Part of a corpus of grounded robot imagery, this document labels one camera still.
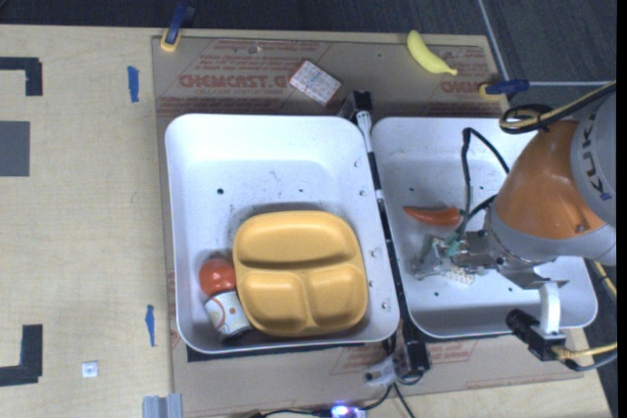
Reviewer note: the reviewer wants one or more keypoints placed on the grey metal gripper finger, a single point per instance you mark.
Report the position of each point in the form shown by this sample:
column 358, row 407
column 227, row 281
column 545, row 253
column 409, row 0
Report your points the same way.
column 440, row 245
column 431, row 265

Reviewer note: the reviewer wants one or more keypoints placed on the white bottle with orange cap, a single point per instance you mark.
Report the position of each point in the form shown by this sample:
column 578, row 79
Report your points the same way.
column 223, row 293

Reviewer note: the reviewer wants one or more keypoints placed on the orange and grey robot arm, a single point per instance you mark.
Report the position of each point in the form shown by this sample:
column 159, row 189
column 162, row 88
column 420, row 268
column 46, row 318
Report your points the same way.
column 544, row 191

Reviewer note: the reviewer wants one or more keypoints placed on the brown cardboard board red print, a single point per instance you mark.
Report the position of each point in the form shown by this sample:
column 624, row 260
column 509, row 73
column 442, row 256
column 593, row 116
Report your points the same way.
column 235, row 83

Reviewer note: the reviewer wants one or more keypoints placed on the black cylinder on white bracket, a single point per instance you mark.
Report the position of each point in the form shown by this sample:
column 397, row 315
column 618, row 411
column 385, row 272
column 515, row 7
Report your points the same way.
column 531, row 333

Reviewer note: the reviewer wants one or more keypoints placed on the white patterned packet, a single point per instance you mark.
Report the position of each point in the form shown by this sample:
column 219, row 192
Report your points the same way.
column 460, row 276

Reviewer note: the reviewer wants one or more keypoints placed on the yellow banana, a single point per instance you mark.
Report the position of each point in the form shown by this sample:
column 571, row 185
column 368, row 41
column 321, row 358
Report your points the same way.
column 427, row 56

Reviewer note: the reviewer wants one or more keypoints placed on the thin black and white rod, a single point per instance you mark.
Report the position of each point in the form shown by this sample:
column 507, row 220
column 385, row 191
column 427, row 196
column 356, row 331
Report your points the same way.
column 376, row 176

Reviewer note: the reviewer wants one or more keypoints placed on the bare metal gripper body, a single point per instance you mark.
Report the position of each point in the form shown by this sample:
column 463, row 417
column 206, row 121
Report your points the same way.
column 474, row 250

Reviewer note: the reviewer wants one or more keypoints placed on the white printed carton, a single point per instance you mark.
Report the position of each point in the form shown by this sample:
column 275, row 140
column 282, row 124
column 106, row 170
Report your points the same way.
column 316, row 82

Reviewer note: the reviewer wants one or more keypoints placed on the white plastic tray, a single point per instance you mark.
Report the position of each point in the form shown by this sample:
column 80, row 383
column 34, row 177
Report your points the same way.
column 421, row 161
column 274, row 161

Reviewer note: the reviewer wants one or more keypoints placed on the orange carrot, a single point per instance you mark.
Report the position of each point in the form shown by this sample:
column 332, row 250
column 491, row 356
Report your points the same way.
column 431, row 214

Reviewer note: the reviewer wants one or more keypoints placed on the orange divided plate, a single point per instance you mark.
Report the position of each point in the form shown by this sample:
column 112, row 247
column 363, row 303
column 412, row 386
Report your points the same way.
column 299, row 274

